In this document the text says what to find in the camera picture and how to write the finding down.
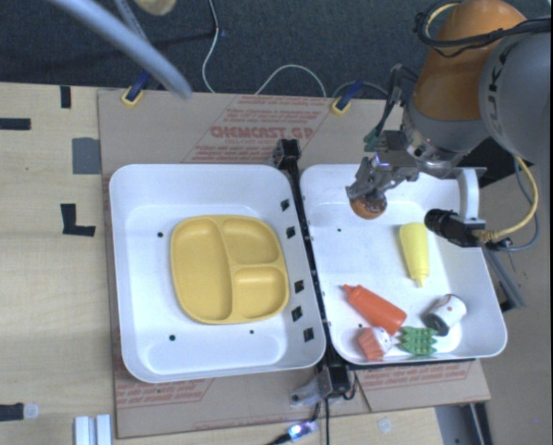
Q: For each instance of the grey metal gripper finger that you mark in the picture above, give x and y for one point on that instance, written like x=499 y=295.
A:
x=362 y=179
x=388 y=184

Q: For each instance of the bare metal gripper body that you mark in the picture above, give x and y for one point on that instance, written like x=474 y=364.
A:
x=399 y=153

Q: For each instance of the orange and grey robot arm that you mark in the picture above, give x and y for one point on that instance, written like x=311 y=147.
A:
x=462 y=77

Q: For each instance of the yellow squeeze bottle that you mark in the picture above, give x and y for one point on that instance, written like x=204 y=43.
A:
x=415 y=248

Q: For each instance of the white plastic tray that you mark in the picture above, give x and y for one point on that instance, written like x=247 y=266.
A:
x=364 y=258
x=142 y=295

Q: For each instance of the orange squeeze bottle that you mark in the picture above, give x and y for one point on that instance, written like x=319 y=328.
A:
x=376 y=306

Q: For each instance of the white can with black end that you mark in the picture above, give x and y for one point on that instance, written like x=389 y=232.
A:
x=448 y=312

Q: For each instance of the green pea pods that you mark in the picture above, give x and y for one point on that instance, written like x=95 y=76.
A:
x=418 y=341

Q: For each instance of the orange and white carton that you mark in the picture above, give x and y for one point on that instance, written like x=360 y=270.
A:
x=373 y=343

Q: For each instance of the yellow divided plate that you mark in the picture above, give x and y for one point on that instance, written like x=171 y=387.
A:
x=211 y=267

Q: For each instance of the brown cardboard board red print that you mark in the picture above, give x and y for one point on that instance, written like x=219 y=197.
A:
x=174 y=128

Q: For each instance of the black cylinder on white bracket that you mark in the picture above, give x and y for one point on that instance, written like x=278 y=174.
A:
x=453 y=226

